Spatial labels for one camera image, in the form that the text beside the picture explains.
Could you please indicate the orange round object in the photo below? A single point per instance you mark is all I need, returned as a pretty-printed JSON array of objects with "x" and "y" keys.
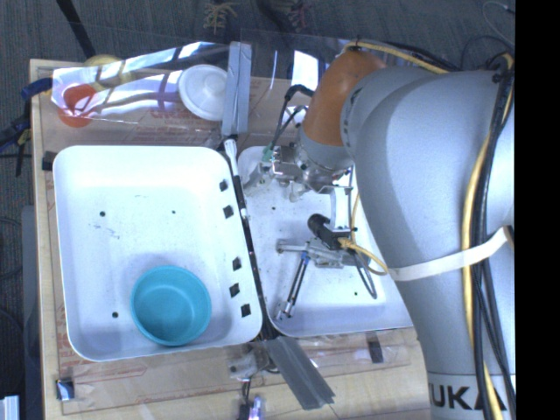
[{"x": 75, "y": 103}]

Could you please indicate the person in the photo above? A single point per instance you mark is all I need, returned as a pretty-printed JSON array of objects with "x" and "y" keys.
[{"x": 289, "y": 11}]

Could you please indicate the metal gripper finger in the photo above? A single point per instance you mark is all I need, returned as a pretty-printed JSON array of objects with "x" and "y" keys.
[
  {"x": 258, "y": 177},
  {"x": 297, "y": 193}
]

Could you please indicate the white round lid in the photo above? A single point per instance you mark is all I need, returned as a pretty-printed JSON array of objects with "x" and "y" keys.
[{"x": 203, "y": 92}]

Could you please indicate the yellow round object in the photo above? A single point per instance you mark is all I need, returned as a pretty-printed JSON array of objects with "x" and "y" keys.
[{"x": 102, "y": 61}]

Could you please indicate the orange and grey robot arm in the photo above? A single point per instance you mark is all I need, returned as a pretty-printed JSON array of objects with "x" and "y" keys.
[{"x": 420, "y": 182}]

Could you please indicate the black cylinder on white bracket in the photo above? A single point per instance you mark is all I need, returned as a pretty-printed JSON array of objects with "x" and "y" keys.
[{"x": 326, "y": 231}]

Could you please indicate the white plastic tray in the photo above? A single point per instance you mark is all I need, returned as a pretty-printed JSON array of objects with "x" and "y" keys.
[
  {"x": 332, "y": 304},
  {"x": 144, "y": 217}
]

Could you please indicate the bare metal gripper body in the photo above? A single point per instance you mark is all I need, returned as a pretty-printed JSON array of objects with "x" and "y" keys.
[{"x": 297, "y": 166}]

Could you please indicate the blue bowl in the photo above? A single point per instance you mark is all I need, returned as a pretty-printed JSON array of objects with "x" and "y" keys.
[{"x": 170, "y": 306}]

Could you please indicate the silver and black metal tool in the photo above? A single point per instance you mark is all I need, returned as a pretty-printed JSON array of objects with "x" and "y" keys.
[{"x": 302, "y": 274}]

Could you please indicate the brown cardboard board, red print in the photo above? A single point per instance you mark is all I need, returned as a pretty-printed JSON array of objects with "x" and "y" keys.
[{"x": 131, "y": 381}]

